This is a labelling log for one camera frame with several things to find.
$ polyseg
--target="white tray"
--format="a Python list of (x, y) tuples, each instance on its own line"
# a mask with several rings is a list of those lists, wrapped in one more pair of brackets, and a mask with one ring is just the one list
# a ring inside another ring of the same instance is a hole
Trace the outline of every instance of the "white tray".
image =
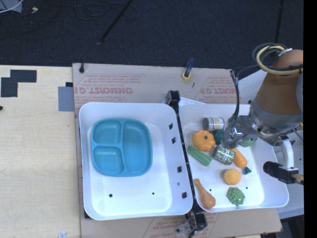
[[(188, 104), (182, 106), (179, 116), (186, 147), (193, 145), (191, 138), (193, 133), (198, 129), (203, 129), (204, 118), (223, 118), (225, 126), (228, 126), (228, 119), (234, 113), (235, 108), (236, 105), (232, 104)], [(250, 105), (240, 105), (239, 114), (247, 115), (249, 108)], [(202, 186), (216, 199), (216, 205), (211, 209), (206, 209), (202, 205), (199, 191), (195, 187), (198, 204), (207, 212), (285, 206), (289, 199), (286, 184), (263, 171), (263, 165), (266, 161), (277, 162), (273, 147), (258, 139), (250, 147), (238, 146), (237, 149), (247, 158), (248, 168), (252, 170), (251, 173), (244, 175), (242, 168), (237, 167), (234, 163), (226, 165), (215, 159), (212, 159), (208, 166), (204, 166), (188, 154), (193, 179), (199, 178)], [(236, 168), (242, 174), (241, 181), (237, 185), (228, 185), (223, 179), (224, 171), (229, 168)], [(242, 205), (235, 206), (226, 197), (230, 187), (242, 190), (245, 195)]]
[[(112, 177), (95, 168), (91, 131), (96, 122), (106, 118), (136, 119), (147, 126), (152, 139), (153, 161), (145, 174)], [(191, 210), (193, 196), (172, 107), (160, 103), (90, 102), (80, 109), (79, 121), (84, 208), (91, 218), (112, 220), (183, 215)]]

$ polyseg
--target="cardboard sheet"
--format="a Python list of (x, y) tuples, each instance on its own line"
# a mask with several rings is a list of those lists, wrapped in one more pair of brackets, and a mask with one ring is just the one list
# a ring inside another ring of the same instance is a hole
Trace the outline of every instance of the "cardboard sheet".
[[(175, 227), (185, 216), (130, 218), (96, 221), (85, 218), (83, 206), (81, 146), (78, 113), (87, 102), (162, 103), (168, 91), (203, 103), (235, 104), (236, 93), (230, 71), (192, 68), (191, 78), (182, 79), (182, 67), (137, 65), (73, 64), (76, 144), (80, 195), (81, 234), (83, 238), (181, 238)], [(205, 213), (208, 226), (195, 234), (198, 238), (224, 238), (281, 231), (276, 209)]]

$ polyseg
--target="tin can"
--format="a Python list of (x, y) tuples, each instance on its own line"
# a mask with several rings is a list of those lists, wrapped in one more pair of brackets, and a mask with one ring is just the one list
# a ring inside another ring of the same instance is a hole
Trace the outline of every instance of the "tin can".
[(204, 118), (203, 129), (209, 131), (224, 129), (224, 120), (223, 118)]
[(235, 152), (224, 148), (221, 145), (217, 145), (212, 153), (212, 157), (226, 165), (230, 165), (233, 162)]

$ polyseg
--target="green cucumber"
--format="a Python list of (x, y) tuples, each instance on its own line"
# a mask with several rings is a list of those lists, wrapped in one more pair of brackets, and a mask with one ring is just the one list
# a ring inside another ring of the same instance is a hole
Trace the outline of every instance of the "green cucumber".
[(212, 157), (208, 156), (207, 154), (201, 152), (200, 150), (191, 145), (187, 147), (187, 153), (189, 153), (191, 156), (199, 160), (205, 166), (208, 166), (210, 161), (212, 160)]

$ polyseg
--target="blue divided plate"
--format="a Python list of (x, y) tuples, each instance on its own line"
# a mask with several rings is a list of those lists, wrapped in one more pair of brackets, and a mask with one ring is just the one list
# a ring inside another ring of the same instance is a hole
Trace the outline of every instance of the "blue divided plate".
[(91, 152), (96, 169), (104, 175), (143, 175), (152, 165), (149, 129), (135, 119), (103, 119), (93, 127)]

